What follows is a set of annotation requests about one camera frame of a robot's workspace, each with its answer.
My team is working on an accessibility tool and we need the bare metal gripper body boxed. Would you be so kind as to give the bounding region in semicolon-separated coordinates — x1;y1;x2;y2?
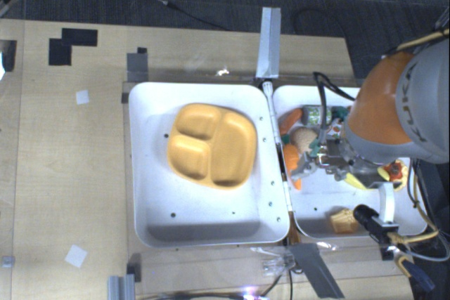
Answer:
316;138;380;184

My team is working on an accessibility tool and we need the orange carrot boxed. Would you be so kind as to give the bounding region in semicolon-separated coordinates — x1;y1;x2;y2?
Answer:
278;107;304;136
283;143;303;191

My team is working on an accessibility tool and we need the tan bread roll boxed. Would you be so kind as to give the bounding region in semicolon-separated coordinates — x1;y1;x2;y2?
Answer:
290;126;319;155

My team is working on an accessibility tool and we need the yellow banana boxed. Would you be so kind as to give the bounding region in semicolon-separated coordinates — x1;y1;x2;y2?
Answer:
342;171;371;192

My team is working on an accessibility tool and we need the white carton with orange print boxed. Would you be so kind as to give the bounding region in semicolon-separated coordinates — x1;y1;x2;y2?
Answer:
325;117;347;142

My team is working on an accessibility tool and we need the white plastic tray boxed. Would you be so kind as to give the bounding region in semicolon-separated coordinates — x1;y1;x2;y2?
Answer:
272;84;430;240
127;81;291;249

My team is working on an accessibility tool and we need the thin black and white rod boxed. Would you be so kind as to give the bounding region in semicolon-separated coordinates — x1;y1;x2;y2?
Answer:
262;80;293;212

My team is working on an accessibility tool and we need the green and white can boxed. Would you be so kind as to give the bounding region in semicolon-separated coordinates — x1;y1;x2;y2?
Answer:
302;105;333;126

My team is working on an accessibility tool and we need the dark green broccoli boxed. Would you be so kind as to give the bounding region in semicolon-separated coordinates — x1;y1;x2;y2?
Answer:
332;106;352;121

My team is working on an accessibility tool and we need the yellow pizza slice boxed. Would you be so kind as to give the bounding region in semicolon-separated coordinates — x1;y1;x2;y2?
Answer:
377;159;410;192

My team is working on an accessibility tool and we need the yellow waffle biscuit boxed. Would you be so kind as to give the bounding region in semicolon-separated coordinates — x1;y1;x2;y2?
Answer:
329;208;360;235

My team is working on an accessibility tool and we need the orange divided plate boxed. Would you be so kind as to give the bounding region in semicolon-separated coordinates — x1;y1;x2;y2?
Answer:
167;103;259;191

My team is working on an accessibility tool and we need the black cylinder on white bracket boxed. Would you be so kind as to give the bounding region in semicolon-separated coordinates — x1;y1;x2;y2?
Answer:
352;181;401;244

